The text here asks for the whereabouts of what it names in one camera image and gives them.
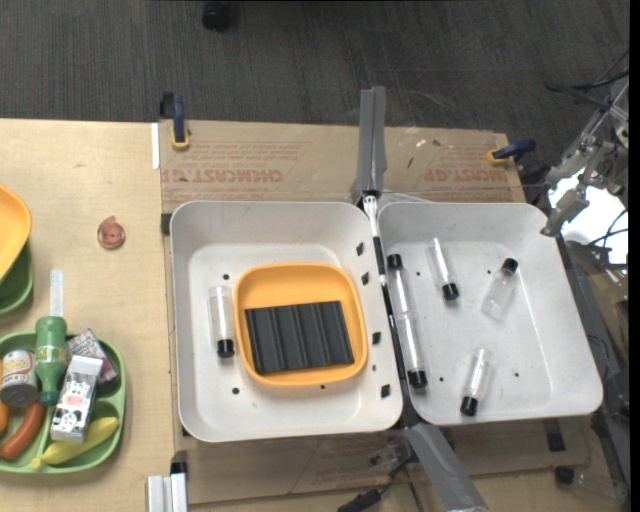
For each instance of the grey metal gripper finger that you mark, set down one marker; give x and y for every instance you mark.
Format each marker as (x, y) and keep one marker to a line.
(565, 210)

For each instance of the orange plate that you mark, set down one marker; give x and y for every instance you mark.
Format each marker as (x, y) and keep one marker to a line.
(11, 225)
(300, 285)

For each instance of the brown cardboard board red print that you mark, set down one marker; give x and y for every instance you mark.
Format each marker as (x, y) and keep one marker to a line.
(310, 160)

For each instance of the clear plastic bottle black cap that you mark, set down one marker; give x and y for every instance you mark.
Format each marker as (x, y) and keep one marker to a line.
(442, 265)
(477, 375)
(499, 295)
(221, 315)
(413, 350)
(399, 285)

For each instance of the green divided plate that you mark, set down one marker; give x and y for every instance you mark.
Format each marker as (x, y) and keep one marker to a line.
(112, 400)

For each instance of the black ribbed rectangular tray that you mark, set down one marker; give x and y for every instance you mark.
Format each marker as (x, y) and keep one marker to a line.
(300, 337)

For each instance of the orange-red sausage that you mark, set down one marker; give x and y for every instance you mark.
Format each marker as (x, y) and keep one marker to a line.
(25, 432)

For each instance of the green bottle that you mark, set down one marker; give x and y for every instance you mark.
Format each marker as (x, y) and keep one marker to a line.
(50, 350)

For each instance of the orange carrot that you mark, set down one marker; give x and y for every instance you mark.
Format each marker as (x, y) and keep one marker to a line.
(3, 415)

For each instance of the white plastic tray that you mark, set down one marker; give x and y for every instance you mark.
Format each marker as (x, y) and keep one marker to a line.
(280, 235)
(540, 350)

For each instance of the white carton cow print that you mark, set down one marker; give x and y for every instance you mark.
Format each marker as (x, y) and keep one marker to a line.
(75, 400)

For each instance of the small can orange label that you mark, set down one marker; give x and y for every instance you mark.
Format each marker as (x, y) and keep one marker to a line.
(17, 372)

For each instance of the pink packet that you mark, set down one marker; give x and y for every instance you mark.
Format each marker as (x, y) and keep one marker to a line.
(95, 347)

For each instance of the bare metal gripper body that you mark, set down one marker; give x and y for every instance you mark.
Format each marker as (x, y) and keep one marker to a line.
(602, 150)

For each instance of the thin black and white rod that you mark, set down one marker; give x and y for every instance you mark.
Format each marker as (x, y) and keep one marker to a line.
(380, 260)

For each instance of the yellow banana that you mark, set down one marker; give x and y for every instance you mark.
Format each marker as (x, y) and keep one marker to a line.
(95, 432)

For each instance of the round pink biscuit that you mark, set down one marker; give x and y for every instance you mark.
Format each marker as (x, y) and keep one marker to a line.
(111, 233)

